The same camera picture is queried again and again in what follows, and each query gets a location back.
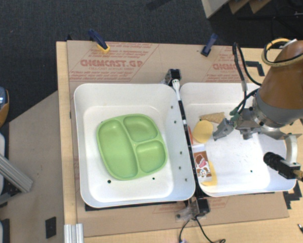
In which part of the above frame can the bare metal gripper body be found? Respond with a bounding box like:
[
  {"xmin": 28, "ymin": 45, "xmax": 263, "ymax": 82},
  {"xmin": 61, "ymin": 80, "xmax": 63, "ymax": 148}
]
[{"xmin": 233, "ymin": 102, "xmax": 281, "ymax": 136}]

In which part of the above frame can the black cylinder on white bracket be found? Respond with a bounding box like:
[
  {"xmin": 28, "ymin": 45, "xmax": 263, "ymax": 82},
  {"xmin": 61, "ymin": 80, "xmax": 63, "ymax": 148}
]
[{"xmin": 263, "ymin": 133, "xmax": 302, "ymax": 180}]

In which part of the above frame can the yellow round chip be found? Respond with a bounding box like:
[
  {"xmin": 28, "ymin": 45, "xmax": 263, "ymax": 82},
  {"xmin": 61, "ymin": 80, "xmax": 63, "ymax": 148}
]
[{"xmin": 193, "ymin": 119, "xmax": 214, "ymax": 144}]

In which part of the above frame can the white plastic tray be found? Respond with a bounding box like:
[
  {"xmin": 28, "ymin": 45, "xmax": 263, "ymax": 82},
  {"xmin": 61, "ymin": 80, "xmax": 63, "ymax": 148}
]
[
  {"xmin": 73, "ymin": 83, "xmax": 196, "ymax": 209},
  {"xmin": 179, "ymin": 82, "xmax": 298, "ymax": 197}
]

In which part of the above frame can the green divided plate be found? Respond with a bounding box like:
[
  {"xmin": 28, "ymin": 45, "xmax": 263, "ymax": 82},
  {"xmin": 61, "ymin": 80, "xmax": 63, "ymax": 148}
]
[{"xmin": 96, "ymin": 113, "xmax": 168, "ymax": 181}]

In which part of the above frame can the brown cardboard board red print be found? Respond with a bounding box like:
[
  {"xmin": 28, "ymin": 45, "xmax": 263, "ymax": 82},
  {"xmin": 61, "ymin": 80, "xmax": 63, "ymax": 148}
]
[{"xmin": 66, "ymin": 39, "xmax": 290, "ymax": 237}]

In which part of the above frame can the thin black and white rod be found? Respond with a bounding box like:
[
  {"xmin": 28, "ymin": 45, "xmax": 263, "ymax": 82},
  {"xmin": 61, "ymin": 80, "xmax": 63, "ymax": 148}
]
[{"xmin": 172, "ymin": 78, "xmax": 195, "ymax": 146}]

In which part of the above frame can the brown and white carton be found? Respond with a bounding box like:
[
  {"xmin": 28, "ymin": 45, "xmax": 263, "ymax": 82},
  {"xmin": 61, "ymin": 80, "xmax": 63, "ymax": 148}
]
[{"xmin": 192, "ymin": 143, "xmax": 213, "ymax": 179}]

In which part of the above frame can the tan waffle cone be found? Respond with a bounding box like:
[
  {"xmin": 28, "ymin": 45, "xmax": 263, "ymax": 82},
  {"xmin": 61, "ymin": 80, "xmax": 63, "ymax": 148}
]
[{"xmin": 199, "ymin": 111, "xmax": 225, "ymax": 125}]

